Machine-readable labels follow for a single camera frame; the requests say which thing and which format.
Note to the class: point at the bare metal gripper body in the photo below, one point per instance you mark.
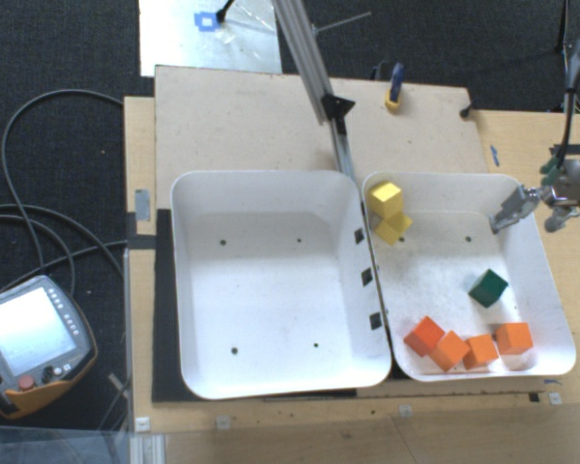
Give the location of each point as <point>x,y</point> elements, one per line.
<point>579,184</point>

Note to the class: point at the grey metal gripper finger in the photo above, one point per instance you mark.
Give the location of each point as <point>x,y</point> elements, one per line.
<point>512,208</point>
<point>556,220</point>

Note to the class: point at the green cube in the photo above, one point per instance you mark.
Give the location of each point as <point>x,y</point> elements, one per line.
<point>487,289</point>

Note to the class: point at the white plastic tray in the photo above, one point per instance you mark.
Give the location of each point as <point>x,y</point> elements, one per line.
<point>435,283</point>
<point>270,298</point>

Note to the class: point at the yellow cube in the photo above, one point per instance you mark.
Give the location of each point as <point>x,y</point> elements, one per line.
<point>394,229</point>
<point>385,197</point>

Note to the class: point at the orange cube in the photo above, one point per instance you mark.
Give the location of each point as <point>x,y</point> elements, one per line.
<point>449,352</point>
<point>481,352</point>
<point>423,336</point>
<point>513,338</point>

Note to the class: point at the thin black rod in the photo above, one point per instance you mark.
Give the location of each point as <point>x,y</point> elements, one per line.
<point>378,278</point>

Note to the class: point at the pale wood board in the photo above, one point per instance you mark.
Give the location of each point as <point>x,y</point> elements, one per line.
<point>251,124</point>

